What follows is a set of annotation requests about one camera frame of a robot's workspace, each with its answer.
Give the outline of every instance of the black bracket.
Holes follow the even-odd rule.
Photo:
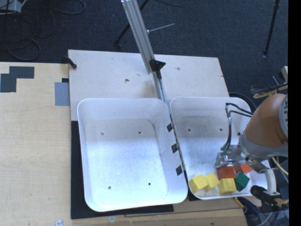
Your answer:
[[[77,67],[77,65],[67,56],[63,56],[61,63],[62,64],[70,64],[73,69],[75,69]]]
[[[151,70],[153,72],[156,72],[158,79],[162,78],[160,70],[163,68],[164,65],[166,65],[166,63],[158,61],[158,60],[155,60],[155,59],[151,59],[150,60]]]

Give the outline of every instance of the empty white tray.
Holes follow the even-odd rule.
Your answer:
[[[171,101],[171,113],[188,180],[200,173],[203,176],[212,172],[217,175],[214,166],[215,158],[228,138],[225,103],[234,103],[240,108],[250,111],[250,107],[244,100],[234,97],[177,97]],[[229,106],[230,110],[239,111],[234,106]],[[242,132],[250,118],[232,113],[231,119],[231,144],[237,145],[238,133]],[[269,167],[268,161],[264,161],[263,164]],[[264,174],[251,171],[247,173],[247,176],[250,181],[240,192],[220,195],[216,186],[208,192],[202,189],[194,195],[200,199],[250,196],[250,189],[253,185],[267,188]]]
[[[84,194],[92,210],[185,200],[188,187],[162,100],[88,98],[78,105],[78,121]]]

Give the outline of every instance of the green block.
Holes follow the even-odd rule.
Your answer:
[[[242,173],[241,171],[236,175],[235,178],[235,186],[236,186],[236,190],[237,191],[241,191],[243,190],[248,182],[250,181],[250,178],[248,178],[244,173]]]

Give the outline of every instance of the silver metal bar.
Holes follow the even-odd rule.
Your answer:
[[[155,59],[155,55],[151,47],[137,0],[121,0],[121,3],[126,12],[128,22],[133,31],[147,73],[153,74],[158,97],[166,103],[166,96],[163,89],[162,80],[157,77],[157,73],[153,72],[150,66],[150,60]]]

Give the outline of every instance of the tripod leg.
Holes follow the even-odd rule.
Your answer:
[[[145,0],[144,3],[141,5],[141,7],[139,8],[140,11],[142,11],[142,9],[145,7],[145,5],[148,3],[149,0]],[[123,35],[126,34],[127,30],[130,28],[130,24],[127,24],[127,26],[125,27],[125,29],[122,31],[122,33],[119,35],[119,37],[115,40],[114,44],[120,48],[121,45],[119,44],[120,40],[122,39]]]
[[[266,44],[265,49],[263,51],[263,58],[266,58],[267,57],[266,55],[268,54],[269,42],[270,42],[271,37],[272,37],[272,32],[273,32],[273,28],[274,28],[274,22],[275,22],[276,13],[277,13],[277,9],[278,8],[279,8],[279,0],[276,0],[275,4],[274,4],[274,13],[273,13],[271,25],[270,25],[270,28],[269,28],[268,41],[267,41],[267,44]]]

